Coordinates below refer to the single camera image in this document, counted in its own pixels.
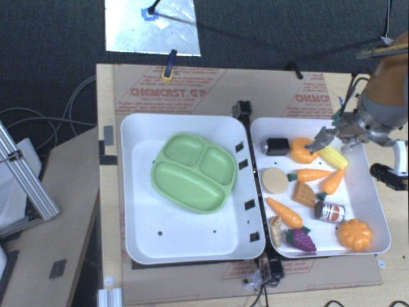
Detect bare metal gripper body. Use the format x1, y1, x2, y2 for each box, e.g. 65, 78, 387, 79
334, 110, 399, 152

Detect yellow corn cob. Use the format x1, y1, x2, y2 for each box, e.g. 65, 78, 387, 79
318, 145, 349, 171

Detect orange carrot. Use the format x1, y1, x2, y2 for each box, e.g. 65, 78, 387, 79
316, 168, 346, 201
286, 168, 332, 184
265, 197, 304, 230

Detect black can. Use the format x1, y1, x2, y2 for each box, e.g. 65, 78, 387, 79
259, 138, 291, 157

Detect brown waffle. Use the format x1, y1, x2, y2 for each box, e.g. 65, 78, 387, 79
291, 180, 318, 209

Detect beige round biscuit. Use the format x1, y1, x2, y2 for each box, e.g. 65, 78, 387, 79
261, 167, 290, 194

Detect white plastic tray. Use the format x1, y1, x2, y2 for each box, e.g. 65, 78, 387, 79
250, 116, 392, 258
120, 113, 267, 265

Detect thin black rod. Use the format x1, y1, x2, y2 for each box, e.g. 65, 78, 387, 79
242, 115, 275, 262

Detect red and white can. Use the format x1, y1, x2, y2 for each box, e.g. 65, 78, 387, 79
313, 201, 346, 224

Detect beige lumpy toy food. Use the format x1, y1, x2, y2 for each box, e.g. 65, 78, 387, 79
268, 215, 283, 249

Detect purple grapes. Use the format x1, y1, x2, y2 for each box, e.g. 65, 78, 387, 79
284, 225, 318, 253

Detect large orange pumpkin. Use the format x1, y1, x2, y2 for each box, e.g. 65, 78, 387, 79
338, 218, 373, 253

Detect green divided plate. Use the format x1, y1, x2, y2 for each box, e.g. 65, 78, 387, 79
150, 132, 238, 215

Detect brown cardboard board red print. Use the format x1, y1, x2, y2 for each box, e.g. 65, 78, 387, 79
113, 64, 383, 305

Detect black cylinder on white bracket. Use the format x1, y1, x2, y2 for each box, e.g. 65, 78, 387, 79
369, 139, 409, 191

